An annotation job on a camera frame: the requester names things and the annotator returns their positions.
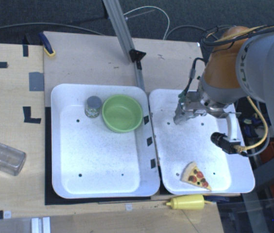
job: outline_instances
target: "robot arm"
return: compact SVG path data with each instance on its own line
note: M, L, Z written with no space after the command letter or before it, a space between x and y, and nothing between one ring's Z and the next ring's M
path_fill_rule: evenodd
M180 94L174 122L181 124L207 114L226 118L228 136L215 133L211 140L227 153L242 154L246 147L235 148L240 144L233 123L238 114L225 109L242 97L264 102L274 130L274 26L232 27L213 45L198 89L189 91L189 82Z

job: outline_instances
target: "light wood table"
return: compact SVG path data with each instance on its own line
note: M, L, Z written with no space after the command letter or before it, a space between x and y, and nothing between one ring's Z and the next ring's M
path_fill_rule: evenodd
M117 39L106 37L116 46L112 50L116 53L115 56L120 56L121 49ZM155 89L158 83L162 85L161 88L184 88L193 59L201 57L196 43L145 39L134 41L138 50L148 53L148 58L145 57L142 61L148 93ZM205 205L201 211L176 211L165 205L172 196L160 194L152 196L151 200L131 202L133 210L130 212L125 211L124 202L46 206L45 106L48 99L45 96L49 96L52 86L65 83L66 80L56 78L58 75L55 75L50 81L50 75L47 74L49 70L44 69L45 56L42 46L28 47L29 56L24 57L22 45L0 44L0 62L8 63L8 68L0 68L0 142L27 153L25 165L18 176L0 171L0 210L10 211L12 218L66 215L61 219L54 217L54 222L56 218L59 219L58 226L62 225L60 222L65 222L72 216L73 222L77 223L73 228L75 232L84 232L84 227L80 225L84 225L86 216L101 232L108 230L107 226L103 226L102 220L112 224L116 218L121 218L121 223L117 226L113 224L112 232L122 232L119 228L123 228L123 232L148 232L149 229L152 229L151 232L171 232L173 228L187 229L189 232L194 228L196 232L209 232L210 229L212 232L223 232L215 204ZM114 66L111 71L118 72L122 67L122 61L124 63L121 59L112 63ZM203 68L202 64L198 64L198 73L201 73ZM45 74L45 93L29 90L30 72ZM165 75L173 77L172 81L164 80ZM25 123L23 106L30 106L31 117L41 118L41 123Z

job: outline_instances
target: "pepperoni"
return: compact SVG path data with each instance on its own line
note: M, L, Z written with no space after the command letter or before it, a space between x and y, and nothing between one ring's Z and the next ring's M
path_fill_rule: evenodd
M203 187L208 187L208 182L207 182L207 181L206 181L206 182L203 182L203 183L202 183L202 186L203 186Z
M199 171L197 174L196 174L196 177L198 177L199 179L204 177L203 173L201 171Z
M191 175L191 176L189 176L188 180L195 183L196 182L196 177L194 177L193 175Z

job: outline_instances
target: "clear plastic container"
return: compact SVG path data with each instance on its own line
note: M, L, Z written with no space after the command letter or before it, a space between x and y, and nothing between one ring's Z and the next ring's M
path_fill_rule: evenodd
M18 175L24 166L26 153L0 143L0 170Z

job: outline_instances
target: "metal pole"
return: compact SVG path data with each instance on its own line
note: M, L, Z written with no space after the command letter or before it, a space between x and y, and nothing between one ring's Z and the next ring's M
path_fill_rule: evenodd
M131 34L128 30L123 11L121 9L119 0L103 0L103 3L106 7L106 10L109 14L112 26L118 37L121 48L124 52L124 55L127 57L129 62L132 61L130 57L130 50L134 50L134 43L132 41ZM145 90L142 71L137 67L137 63L134 62L134 69L136 75L137 86Z

